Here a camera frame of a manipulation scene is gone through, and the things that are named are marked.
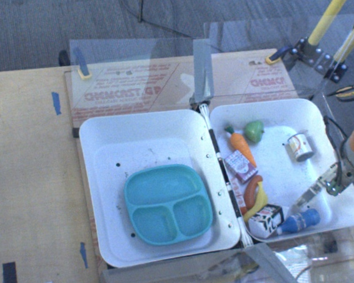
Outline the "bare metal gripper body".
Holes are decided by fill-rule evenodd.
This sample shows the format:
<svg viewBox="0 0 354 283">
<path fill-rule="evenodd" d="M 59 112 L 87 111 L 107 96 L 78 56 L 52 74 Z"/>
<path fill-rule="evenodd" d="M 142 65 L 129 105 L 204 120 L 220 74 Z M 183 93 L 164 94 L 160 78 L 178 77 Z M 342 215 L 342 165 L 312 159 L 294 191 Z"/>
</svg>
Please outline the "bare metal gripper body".
<svg viewBox="0 0 354 283">
<path fill-rule="evenodd" d="M 340 162 L 332 164 L 316 180 L 319 191 L 326 191 L 331 196 L 339 196 L 349 185 L 353 183 L 353 174 L 347 171 Z"/>
</svg>

